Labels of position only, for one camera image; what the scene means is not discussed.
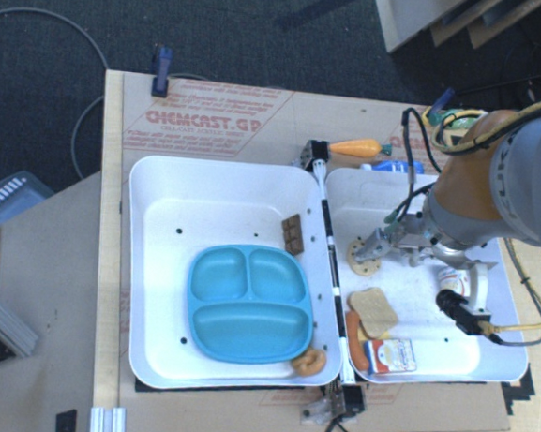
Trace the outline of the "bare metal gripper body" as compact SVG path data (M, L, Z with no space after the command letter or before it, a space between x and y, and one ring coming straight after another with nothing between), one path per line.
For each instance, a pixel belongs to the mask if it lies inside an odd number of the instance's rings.
M423 263L438 260L455 269L465 270L472 266L468 258L468 245L464 245L442 231L424 213L407 214L401 220L393 221L386 227L390 246L408 258L412 251L422 254Z

